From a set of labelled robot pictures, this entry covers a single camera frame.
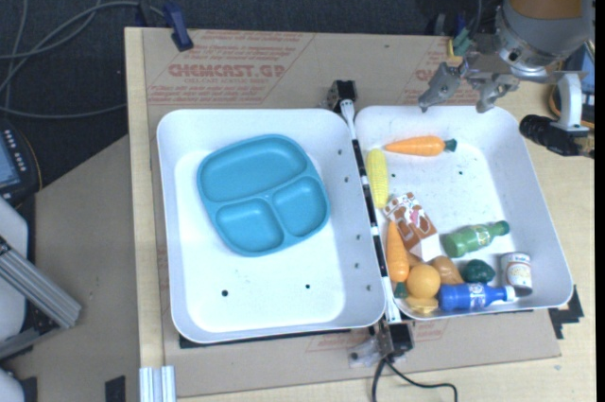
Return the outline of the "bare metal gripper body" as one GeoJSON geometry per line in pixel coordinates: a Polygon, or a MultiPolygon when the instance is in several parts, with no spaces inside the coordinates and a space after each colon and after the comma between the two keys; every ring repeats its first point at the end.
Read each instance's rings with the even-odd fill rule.
{"type": "Polygon", "coordinates": [[[463,56],[460,73],[468,80],[506,76],[548,82],[562,60],[561,53],[543,51],[501,27],[494,34],[475,36],[473,44],[463,56]]]}

